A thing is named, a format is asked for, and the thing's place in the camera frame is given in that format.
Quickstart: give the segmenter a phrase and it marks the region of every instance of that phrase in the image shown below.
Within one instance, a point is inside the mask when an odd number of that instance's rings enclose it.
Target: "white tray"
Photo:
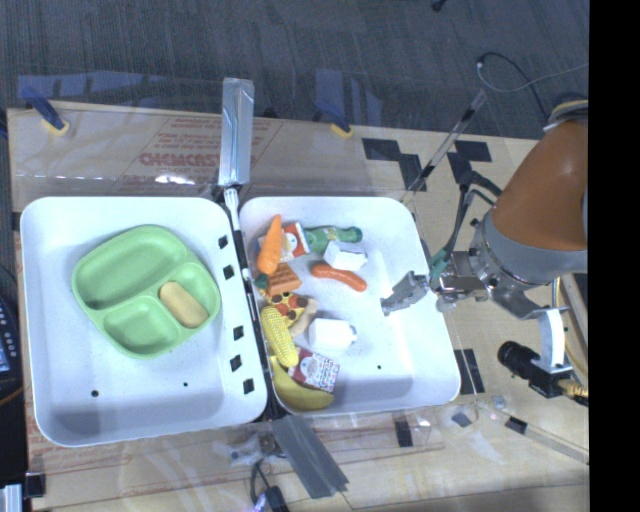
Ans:
[[[380,299],[387,298],[407,272],[428,274],[409,210],[398,201],[382,197],[252,199],[240,210],[252,267],[257,256],[256,239],[267,231],[277,213],[281,214],[283,225],[300,222],[308,228],[359,227],[363,231],[360,245],[369,260],[357,272],[368,283],[363,293],[342,283],[312,277],[309,269],[321,260],[321,255],[309,254],[289,262],[303,283],[295,292],[319,301],[318,316],[346,320],[357,330],[357,341],[345,351],[324,354],[341,365],[334,402],[324,410],[301,414],[393,411],[440,405],[454,399],[460,389],[460,373],[444,318],[436,310],[435,295],[428,293],[418,303],[386,317],[380,306]],[[255,268],[252,273],[254,277],[258,275]],[[311,348],[305,336],[296,337],[295,341]]]
[[[82,256],[142,224],[178,235],[222,296],[210,325],[150,360],[116,350],[71,289]],[[24,210],[21,236],[35,417],[51,441],[85,446],[177,434],[247,423],[262,413],[267,388],[231,228],[218,205],[197,198],[43,198]],[[229,279],[225,267],[233,269]],[[237,356],[242,364],[234,371]]]

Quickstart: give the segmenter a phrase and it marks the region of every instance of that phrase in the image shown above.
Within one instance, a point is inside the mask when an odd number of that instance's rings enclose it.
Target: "toy corn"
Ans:
[[[260,320],[264,335],[280,364],[286,368],[296,366],[299,361],[298,352],[287,329],[285,317],[274,306],[266,306],[260,312]]]

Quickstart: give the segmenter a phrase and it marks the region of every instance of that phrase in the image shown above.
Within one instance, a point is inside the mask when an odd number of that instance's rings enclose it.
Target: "gray carpet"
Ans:
[[[5,1],[0,106],[24,106],[26,80],[48,97],[219,112],[206,84],[235,76],[254,81],[256,115],[311,120],[331,101],[355,124],[448,131],[483,88],[489,101],[469,133],[537,139],[555,104],[588,95],[589,18],[588,0],[448,0],[438,12],[430,0]],[[477,74],[486,52],[489,85]],[[118,74],[98,88],[82,71]],[[193,87],[146,94],[155,76]],[[4,141],[0,183],[0,263],[11,274]],[[6,272],[0,284],[13,296]]]

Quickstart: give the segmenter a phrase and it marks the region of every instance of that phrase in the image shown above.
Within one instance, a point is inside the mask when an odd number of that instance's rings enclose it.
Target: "toy bottle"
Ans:
[[[335,226],[305,228],[304,234],[307,237],[311,252],[324,252],[332,240],[339,242],[359,242],[362,240],[362,230],[355,227],[346,229]]]

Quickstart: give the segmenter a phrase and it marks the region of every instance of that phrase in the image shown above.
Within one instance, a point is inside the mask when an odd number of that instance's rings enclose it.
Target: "white cable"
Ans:
[[[589,63],[585,63],[585,64],[581,64],[580,66],[576,66],[575,68],[571,68],[571,69],[566,69],[565,71],[560,71],[559,73],[553,73],[551,75],[545,75],[545,76],[541,76],[540,78],[536,78],[535,80],[531,80],[530,82],[527,82],[526,84],[516,88],[516,89],[499,89],[497,87],[494,87],[493,85],[491,85],[489,82],[487,82],[482,75],[480,74],[480,68],[482,68],[482,62],[478,62],[476,64],[476,69],[478,72],[478,77],[480,78],[480,80],[482,80],[482,83],[484,83],[487,87],[489,87],[490,89],[493,89],[496,92],[518,92],[521,91],[522,89],[526,89],[527,87],[529,87],[532,84],[535,84],[536,82],[540,82],[541,80],[546,80],[547,78],[553,78],[555,76],[560,76],[560,75],[564,75],[565,73],[571,73],[573,71],[578,71],[579,69],[582,68],[586,68],[589,66]]]

